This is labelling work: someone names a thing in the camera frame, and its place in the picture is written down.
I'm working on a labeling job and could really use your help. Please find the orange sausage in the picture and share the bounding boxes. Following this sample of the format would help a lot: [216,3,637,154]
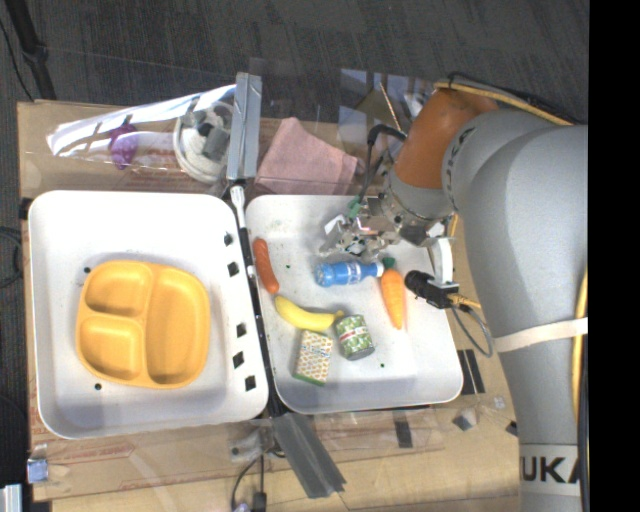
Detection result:
[251,237,281,296]

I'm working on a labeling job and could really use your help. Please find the brown cardboard board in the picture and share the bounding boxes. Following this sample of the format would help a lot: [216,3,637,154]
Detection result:
[17,99,522,504]

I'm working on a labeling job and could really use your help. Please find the white plastic tray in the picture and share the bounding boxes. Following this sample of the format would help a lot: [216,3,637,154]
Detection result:
[27,189,271,441]
[244,193,465,416]

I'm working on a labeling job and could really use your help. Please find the pink cloth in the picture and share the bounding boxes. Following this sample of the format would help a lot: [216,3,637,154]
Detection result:
[254,116,362,197]

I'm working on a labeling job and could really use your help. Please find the green and white can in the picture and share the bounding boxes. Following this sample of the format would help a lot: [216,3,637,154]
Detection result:
[333,313,377,362]

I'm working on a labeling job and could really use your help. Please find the black cylinder on white bracket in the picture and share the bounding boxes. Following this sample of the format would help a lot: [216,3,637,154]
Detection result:
[403,236,461,310]

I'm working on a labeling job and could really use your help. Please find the orange carrot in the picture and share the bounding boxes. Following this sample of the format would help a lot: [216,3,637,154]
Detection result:
[379,256,408,332]

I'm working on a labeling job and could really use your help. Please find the purple grapes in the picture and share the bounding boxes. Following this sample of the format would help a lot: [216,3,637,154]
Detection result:
[108,121,139,171]

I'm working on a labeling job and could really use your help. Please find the yellow banana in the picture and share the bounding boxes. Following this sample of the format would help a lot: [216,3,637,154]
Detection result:
[273,294,346,333]

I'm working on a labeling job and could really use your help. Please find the yellow divided plate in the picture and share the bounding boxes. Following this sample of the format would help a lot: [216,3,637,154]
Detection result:
[74,259,213,391]

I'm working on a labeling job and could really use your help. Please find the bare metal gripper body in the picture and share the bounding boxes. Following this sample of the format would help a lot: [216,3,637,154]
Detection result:
[343,194,449,263]

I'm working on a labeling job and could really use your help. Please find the blue bottle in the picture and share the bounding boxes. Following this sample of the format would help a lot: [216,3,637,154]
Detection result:
[313,259,386,289]

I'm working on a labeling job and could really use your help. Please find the white and orange carton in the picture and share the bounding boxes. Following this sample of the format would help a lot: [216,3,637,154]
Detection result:
[291,329,335,388]

